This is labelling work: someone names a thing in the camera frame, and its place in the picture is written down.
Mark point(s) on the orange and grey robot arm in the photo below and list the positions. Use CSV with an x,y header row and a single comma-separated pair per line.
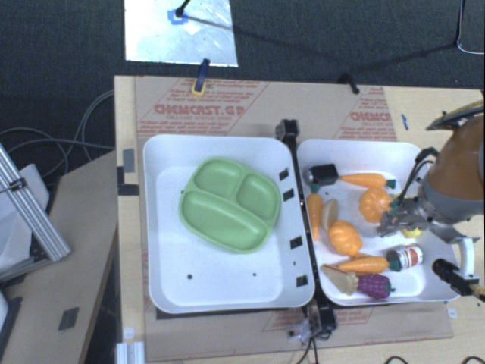
x,y
460,165

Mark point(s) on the small yellow toy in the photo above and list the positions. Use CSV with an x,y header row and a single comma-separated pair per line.
x,y
412,233

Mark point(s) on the green divided plate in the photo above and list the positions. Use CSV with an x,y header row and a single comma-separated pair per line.
x,y
227,211

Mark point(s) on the orange pumpkin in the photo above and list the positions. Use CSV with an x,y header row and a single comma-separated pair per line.
x,y
345,238
373,205

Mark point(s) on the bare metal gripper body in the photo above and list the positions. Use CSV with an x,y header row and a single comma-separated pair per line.
x,y
413,211

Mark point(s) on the beige sandwich wedge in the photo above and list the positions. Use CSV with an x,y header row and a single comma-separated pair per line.
x,y
341,278

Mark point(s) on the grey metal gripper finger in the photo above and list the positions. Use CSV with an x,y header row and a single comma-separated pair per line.
x,y
386,226
405,227

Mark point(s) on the black cylinder on white bracket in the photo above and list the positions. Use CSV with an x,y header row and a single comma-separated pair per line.
x,y
450,273

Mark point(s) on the black can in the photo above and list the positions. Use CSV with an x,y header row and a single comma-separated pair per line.
x,y
325,174

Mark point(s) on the red and white can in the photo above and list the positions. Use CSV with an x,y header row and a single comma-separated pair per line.
x,y
409,256

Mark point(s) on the white plastic tray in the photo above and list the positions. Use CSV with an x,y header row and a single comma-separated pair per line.
x,y
379,157
212,275

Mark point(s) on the orange carrot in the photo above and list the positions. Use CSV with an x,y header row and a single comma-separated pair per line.
x,y
314,211
363,180
365,265

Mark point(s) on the purple grapes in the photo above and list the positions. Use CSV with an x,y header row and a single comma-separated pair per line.
x,y
373,286

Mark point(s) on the thin black rod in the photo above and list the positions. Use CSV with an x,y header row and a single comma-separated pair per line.
x,y
305,218

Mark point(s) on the brown cardboard board red print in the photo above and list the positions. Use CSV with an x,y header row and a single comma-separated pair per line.
x,y
235,104

